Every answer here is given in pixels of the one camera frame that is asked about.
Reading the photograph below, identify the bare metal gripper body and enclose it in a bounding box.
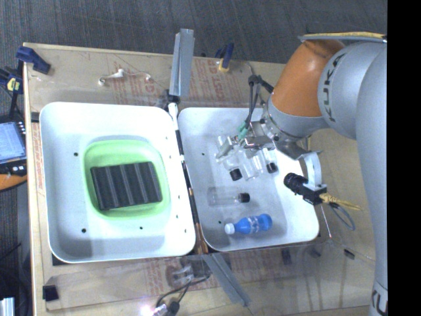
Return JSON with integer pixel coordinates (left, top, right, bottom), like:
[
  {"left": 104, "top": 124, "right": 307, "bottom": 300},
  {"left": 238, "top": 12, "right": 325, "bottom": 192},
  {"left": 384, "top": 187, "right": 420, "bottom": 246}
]
[{"left": 236, "top": 117, "right": 281, "bottom": 151}]

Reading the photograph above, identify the white plastic tray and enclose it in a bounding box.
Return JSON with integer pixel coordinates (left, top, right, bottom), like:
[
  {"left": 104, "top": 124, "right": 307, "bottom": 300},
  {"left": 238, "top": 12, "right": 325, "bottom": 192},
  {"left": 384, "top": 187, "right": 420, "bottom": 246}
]
[
  {"left": 38, "top": 101, "right": 197, "bottom": 264},
  {"left": 176, "top": 106, "right": 320, "bottom": 253}
]

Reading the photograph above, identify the clear plastic bottle, black cap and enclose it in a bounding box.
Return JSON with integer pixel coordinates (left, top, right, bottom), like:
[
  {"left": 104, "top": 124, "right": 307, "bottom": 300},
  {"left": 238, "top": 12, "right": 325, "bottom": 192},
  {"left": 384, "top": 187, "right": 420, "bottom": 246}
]
[
  {"left": 222, "top": 155, "right": 243, "bottom": 182},
  {"left": 207, "top": 186, "right": 251, "bottom": 207},
  {"left": 262, "top": 147, "right": 279, "bottom": 174}
]

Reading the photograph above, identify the blue bottle, white cap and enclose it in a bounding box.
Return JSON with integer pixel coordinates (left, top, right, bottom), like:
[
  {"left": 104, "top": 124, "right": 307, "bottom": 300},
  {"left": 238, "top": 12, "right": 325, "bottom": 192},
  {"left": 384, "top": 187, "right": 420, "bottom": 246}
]
[{"left": 224, "top": 213, "right": 274, "bottom": 236}]

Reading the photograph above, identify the black ribbed rectangular block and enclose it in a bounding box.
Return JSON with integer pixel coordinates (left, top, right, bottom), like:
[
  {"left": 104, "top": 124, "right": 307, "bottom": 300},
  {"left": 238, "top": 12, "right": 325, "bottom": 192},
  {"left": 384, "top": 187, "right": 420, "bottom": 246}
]
[{"left": 89, "top": 161, "right": 164, "bottom": 211}]

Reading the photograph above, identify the green plate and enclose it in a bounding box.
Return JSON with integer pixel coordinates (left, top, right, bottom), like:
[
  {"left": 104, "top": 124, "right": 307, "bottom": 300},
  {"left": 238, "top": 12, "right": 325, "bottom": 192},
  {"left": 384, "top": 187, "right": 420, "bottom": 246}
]
[{"left": 83, "top": 139, "right": 172, "bottom": 221}]

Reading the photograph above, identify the brown cardboard board, red print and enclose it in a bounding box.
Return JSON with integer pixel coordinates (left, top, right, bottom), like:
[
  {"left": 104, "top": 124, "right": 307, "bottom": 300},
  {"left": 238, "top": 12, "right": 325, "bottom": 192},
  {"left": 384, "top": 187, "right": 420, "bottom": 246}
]
[{"left": 22, "top": 41, "right": 376, "bottom": 313}]

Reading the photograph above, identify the black cylinder on white bracket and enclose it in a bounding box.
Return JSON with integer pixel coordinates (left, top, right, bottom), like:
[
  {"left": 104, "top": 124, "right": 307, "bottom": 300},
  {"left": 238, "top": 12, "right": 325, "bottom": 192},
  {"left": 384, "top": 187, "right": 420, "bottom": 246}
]
[{"left": 283, "top": 150, "right": 328, "bottom": 207}]

